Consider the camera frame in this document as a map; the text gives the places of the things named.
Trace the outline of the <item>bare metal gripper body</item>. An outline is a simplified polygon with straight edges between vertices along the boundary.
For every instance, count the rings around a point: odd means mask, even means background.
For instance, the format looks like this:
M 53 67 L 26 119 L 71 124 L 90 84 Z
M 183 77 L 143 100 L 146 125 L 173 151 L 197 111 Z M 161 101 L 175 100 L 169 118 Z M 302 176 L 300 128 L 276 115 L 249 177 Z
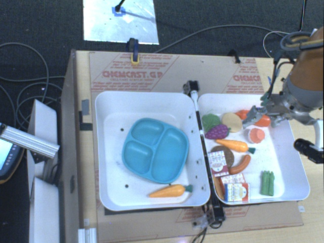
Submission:
M 318 120 L 310 115 L 310 112 L 320 108 L 320 100 L 306 95 L 292 95 L 291 93 L 272 94 L 262 96 L 262 106 L 267 110 L 266 115 L 281 115 L 287 120 L 296 120 L 303 125 L 313 125 Z

